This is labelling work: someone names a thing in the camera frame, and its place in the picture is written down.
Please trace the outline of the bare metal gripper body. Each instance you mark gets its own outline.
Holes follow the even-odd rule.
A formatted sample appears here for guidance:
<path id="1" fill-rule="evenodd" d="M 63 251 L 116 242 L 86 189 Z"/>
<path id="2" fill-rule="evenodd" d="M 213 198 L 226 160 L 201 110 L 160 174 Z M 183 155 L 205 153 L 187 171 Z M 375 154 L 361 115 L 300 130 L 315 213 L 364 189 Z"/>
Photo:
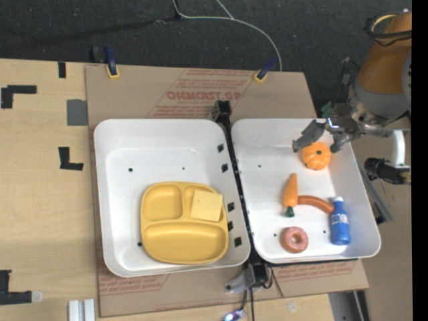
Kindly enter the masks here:
<path id="1" fill-rule="evenodd" d="M 324 106 L 325 129 L 334 136 L 360 137 L 363 134 L 381 136 L 394 118 L 379 116 L 356 95 L 349 92 L 346 102 L 329 102 Z"/>

